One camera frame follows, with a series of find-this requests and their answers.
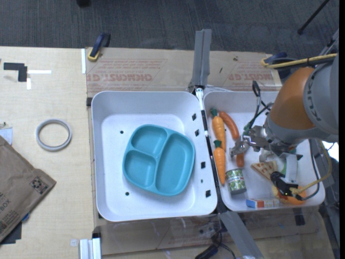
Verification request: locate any brown cardboard board red print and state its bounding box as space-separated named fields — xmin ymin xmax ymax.
xmin=85 ymin=46 xmax=326 ymax=256

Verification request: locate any white plastic tray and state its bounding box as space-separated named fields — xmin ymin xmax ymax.
xmin=202 ymin=90 xmax=326 ymax=213
xmin=91 ymin=90 xmax=218 ymax=223

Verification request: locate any pizza slice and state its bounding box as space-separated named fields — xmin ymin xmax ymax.
xmin=250 ymin=160 xmax=279 ymax=181

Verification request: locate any long orange sausage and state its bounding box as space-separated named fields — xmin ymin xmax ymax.
xmin=218 ymin=111 xmax=240 ymax=141

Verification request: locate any orange and yellow round toy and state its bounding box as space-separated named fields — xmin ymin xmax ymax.
xmin=271 ymin=185 xmax=307 ymax=206

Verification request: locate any blue divided plate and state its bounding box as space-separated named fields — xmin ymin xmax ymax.
xmin=121 ymin=124 xmax=196 ymax=197

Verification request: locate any orange and white carton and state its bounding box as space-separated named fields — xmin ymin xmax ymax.
xmin=245 ymin=197 xmax=281 ymax=209

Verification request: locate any green can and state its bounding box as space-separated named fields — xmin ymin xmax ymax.
xmin=225 ymin=168 xmax=247 ymax=195

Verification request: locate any white tape ring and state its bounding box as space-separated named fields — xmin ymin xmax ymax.
xmin=35 ymin=118 xmax=73 ymax=152

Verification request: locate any brown paper envelope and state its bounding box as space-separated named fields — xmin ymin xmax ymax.
xmin=0 ymin=134 xmax=57 ymax=244

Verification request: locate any orange carrot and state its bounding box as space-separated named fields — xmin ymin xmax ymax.
xmin=213 ymin=140 xmax=227 ymax=186
xmin=210 ymin=108 xmax=227 ymax=152

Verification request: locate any black cylinder on white bracket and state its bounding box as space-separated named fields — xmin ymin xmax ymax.
xmin=270 ymin=152 xmax=303 ymax=197

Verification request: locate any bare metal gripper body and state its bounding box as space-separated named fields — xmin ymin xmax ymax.
xmin=247 ymin=125 xmax=298 ymax=156

